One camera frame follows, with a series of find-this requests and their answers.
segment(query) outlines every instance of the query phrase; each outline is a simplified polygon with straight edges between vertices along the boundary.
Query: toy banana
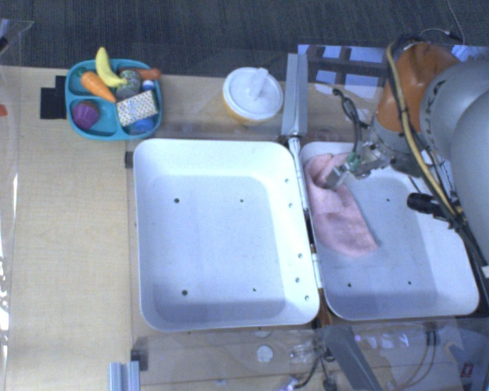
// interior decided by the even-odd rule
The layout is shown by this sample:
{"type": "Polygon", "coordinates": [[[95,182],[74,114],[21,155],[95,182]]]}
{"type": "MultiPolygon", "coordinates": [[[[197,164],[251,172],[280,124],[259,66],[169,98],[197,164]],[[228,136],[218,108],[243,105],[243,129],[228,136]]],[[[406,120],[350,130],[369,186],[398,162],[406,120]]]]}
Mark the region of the toy banana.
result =
{"type": "Polygon", "coordinates": [[[127,83],[125,78],[119,78],[111,69],[111,61],[104,47],[99,48],[96,53],[96,72],[109,87],[119,87],[127,83]]]}

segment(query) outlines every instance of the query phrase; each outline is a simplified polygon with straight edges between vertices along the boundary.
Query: white tray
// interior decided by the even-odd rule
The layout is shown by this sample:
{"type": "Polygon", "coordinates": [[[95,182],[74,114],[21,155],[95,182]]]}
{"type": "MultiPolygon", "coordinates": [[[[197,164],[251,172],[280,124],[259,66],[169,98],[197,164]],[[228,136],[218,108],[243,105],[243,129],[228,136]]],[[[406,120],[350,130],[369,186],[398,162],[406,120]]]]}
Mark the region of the white tray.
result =
{"type": "MultiPolygon", "coordinates": [[[[309,143],[302,163],[325,153],[350,152],[349,143],[309,143]]],[[[418,178],[417,186],[428,192],[418,178]]],[[[447,223],[410,210],[409,177],[379,169],[346,185],[379,249],[347,257],[316,240],[324,292],[333,312],[349,320],[406,319],[472,313],[479,294],[460,237],[447,223]]]]}
{"type": "Polygon", "coordinates": [[[134,153],[141,309],[163,331],[298,325],[319,308],[291,154],[149,139],[134,153]]]}
{"type": "MultiPolygon", "coordinates": [[[[310,143],[302,161],[348,152],[310,143]]],[[[149,139],[134,153],[141,310],[154,328],[300,325],[319,294],[293,158],[277,143],[149,139]]],[[[348,258],[316,243],[329,307],[349,320],[471,313],[464,245],[406,206],[408,177],[383,169],[346,185],[380,248],[348,258]]]]}

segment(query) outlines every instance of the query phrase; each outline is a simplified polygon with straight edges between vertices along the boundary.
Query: white cup lid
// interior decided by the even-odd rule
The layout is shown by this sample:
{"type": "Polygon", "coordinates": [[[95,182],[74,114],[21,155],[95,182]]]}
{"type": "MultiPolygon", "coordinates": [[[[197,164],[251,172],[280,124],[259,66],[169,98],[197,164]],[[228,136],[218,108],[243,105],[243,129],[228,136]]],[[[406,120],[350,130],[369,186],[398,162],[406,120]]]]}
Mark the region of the white cup lid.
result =
{"type": "Polygon", "coordinates": [[[228,106],[242,117],[263,121],[283,105],[279,82],[264,68],[239,68],[224,82],[222,93],[228,106]]]}

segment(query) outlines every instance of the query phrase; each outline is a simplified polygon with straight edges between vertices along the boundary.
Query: pink towel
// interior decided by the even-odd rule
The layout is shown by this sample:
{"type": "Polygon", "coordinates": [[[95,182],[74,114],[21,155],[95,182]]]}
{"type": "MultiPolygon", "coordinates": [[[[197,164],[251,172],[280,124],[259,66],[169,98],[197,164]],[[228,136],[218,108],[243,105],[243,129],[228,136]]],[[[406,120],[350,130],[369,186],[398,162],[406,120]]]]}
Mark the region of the pink towel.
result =
{"type": "Polygon", "coordinates": [[[304,167],[308,200],[317,239],[326,248],[358,257],[378,248],[355,199],[344,184],[336,191],[323,188],[334,166],[348,154],[319,155],[304,167]]]}

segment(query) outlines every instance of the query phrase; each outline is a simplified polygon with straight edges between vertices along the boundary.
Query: blue plate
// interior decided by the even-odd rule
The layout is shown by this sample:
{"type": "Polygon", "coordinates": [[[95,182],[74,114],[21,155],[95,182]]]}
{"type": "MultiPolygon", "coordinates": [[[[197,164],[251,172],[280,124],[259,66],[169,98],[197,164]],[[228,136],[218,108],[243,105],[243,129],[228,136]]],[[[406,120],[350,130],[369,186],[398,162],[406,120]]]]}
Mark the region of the blue plate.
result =
{"type": "MultiPolygon", "coordinates": [[[[131,59],[111,59],[113,71],[119,68],[147,68],[150,67],[142,62],[131,59]]],[[[127,140],[141,139],[152,135],[161,123],[163,116],[161,89],[158,81],[154,81],[156,89],[154,90],[157,101],[157,114],[152,116],[154,126],[142,134],[130,134],[128,128],[121,126],[117,115],[116,104],[105,99],[92,95],[80,83],[80,73],[83,68],[88,71],[96,72],[96,62],[94,60],[83,61],[74,65],[68,72],[65,80],[65,105],[67,108],[67,118],[72,128],[84,138],[96,140],[127,140]],[[95,103],[99,110],[99,120],[87,130],[79,128],[73,120],[73,107],[81,101],[91,101],[95,103]]]]}

